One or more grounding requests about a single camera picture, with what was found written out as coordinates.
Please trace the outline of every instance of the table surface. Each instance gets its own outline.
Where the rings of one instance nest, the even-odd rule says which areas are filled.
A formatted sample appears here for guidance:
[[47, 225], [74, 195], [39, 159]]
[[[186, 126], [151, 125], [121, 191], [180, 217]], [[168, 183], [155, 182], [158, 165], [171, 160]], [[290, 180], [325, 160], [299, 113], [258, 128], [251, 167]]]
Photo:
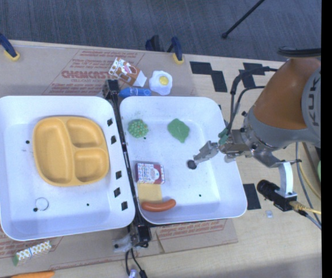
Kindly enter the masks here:
[[[145, 52], [147, 55], [169, 58], [167, 53]], [[193, 73], [191, 62], [209, 63], [212, 73]], [[188, 80], [192, 86], [190, 95], [203, 96], [214, 100], [220, 105], [225, 120], [229, 120], [230, 94], [229, 90], [239, 71], [249, 69], [252, 65], [279, 68], [283, 63], [275, 61], [260, 61], [240, 58], [211, 57], [200, 55], [184, 55], [187, 66]], [[163, 64], [172, 75], [177, 65]], [[159, 67], [148, 67], [158, 70]], [[212, 74], [223, 76], [228, 92], [218, 92], [220, 86], [214, 86]], [[266, 75], [254, 75], [256, 85], [265, 85], [273, 72]], [[13, 83], [8, 83], [9, 91], [13, 92]], [[248, 91], [242, 98], [240, 112], [248, 111], [261, 90]], [[234, 129], [240, 128], [243, 117], [237, 116]], [[299, 143], [302, 168], [314, 188], [320, 193], [320, 182], [314, 166], [317, 164], [315, 149], [310, 145]], [[295, 145], [275, 153], [280, 159], [293, 160]], [[253, 158], [239, 157], [237, 164], [244, 184], [254, 184], [267, 179], [280, 185], [279, 171], [268, 169]], [[308, 206], [302, 191], [297, 171], [293, 167], [294, 191], [298, 193], [298, 201]], [[320, 210], [320, 200], [308, 189], [313, 207]], [[234, 244], [199, 248], [176, 253], [152, 255], [137, 258], [137, 262], [146, 271], [148, 277], [322, 277], [322, 233], [309, 219], [294, 211], [282, 212], [269, 200], [258, 195], [261, 208], [247, 210], [241, 217], [234, 218], [233, 223], [238, 237]], [[129, 266], [138, 269], [132, 259]], [[103, 264], [85, 265], [74, 268], [59, 269], [54, 277], [128, 277], [125, 261], [113, 261]]]

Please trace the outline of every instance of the yellow plate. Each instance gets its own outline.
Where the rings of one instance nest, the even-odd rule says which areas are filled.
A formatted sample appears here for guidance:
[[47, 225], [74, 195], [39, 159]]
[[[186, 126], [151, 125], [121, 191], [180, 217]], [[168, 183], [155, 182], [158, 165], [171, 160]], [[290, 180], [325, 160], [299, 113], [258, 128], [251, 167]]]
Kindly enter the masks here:
[[38, 173], [52, 185], [89, 184], [109, 171], [104, 133], [88, 118], [54, 116], [40, 120], [33, 131], [33, 150]]

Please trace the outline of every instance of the blue cylinder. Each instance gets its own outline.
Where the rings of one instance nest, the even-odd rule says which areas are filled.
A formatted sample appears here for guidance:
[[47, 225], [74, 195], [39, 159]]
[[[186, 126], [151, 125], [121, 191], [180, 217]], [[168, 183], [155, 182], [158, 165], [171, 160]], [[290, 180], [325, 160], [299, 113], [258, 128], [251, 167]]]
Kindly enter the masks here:
[[130, 96], [151, 96], [150, 89], [138, 89], [137, 87], [127, 87], [121, 90], [118, 94], [121, 98], [127, 98]]

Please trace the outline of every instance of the sausage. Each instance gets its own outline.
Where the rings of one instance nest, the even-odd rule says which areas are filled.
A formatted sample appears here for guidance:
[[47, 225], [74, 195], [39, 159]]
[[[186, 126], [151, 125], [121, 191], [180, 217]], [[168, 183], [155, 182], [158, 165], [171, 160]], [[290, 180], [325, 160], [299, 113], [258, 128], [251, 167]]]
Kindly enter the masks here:
[[141, 208], [150, 212], [163, 212], [173, 208], [175, 205], [176, 201], [174, 199], [170, 199], [163, 203], [142, 202]]

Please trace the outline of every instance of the copper cylinder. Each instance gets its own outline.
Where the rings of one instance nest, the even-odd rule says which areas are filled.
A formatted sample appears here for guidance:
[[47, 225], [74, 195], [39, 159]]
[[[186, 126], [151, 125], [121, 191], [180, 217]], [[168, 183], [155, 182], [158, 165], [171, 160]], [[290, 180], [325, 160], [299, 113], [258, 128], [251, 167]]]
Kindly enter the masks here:
[[272, 127], [306, 129], [301, 98], [304, 86], [321, 63], [316, 58], [291, 58], [272, 76], [254, 104], [254, 116]]

